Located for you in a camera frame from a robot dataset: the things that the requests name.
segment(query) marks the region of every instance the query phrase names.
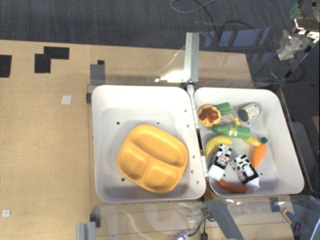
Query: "yellow banana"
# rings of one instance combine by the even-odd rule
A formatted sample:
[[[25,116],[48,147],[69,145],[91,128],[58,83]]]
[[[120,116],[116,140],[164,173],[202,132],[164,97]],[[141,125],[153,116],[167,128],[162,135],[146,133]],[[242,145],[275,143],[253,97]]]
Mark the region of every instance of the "yellow banana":
[[[235,117],[233,120],[235,121],[236,126],[244,127],[243,124],[239,121],[238,117]],[[248,139],[244,139],[244,141],[255,147],[258,147],[261,144],[260,141],[256,137],[254,137],[252,134],[250,134],[250,137]]]
[[[209,154],[213,150],[215,150],[220,144],[230,145],[231,143],[232,143],[231,138],[224,136],[224,135],[218,135],[218,136],[211,138],[204,145],[205,158],[208,158]]]

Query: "small white square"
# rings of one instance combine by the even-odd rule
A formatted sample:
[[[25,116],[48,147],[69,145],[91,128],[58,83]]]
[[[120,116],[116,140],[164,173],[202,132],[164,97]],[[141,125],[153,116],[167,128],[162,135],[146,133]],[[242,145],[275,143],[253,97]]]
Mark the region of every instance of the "small white square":
[[[2,210],[2,217],[10,217],[10,209]]]
[[[71,98],[72,98],[71,95],[63,95],[61,104],[70,105],[71,104]]]

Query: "white can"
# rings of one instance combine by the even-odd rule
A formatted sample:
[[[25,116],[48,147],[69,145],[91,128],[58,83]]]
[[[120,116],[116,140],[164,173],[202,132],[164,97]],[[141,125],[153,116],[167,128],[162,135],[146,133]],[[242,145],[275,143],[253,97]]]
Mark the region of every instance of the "white can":
[[[247,122],[250,119],[255,118],[259,114],[260,114],[260,108],[256,103],[250,103],[238,110],[238,116],[244,122]]]

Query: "orange tray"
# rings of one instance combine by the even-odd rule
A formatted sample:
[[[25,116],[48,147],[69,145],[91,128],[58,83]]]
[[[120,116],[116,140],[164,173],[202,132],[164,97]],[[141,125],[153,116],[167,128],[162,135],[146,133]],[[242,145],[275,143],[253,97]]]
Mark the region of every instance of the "orange tray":
[[[188,149],[177,138],[154,126],[142,124],[126,137],[118,154],[120,172],[153,193],[175,188],[188,163]]]

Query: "sausage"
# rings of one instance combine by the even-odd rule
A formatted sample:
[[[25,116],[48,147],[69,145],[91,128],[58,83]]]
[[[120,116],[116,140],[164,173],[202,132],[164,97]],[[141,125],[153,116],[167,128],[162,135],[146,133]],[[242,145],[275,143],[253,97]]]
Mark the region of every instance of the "sausage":
[[[219,187],[234,194],[246,193],[248,190],[246,185],[232,185],[223,179],[220,179],[217,183]]]

